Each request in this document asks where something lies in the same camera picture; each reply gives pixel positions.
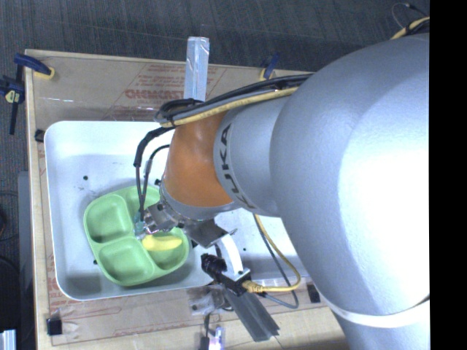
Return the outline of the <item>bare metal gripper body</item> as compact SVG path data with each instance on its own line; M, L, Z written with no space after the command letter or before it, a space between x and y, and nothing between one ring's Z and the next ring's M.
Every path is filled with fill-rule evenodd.
M181 228L189 239L208 249L228 233L216 225L215 217L220 213L236 209L238 206L235 203L203 207L160 199L144 211L144 230L140 239L142 240L146 235L162 236L172 228Z

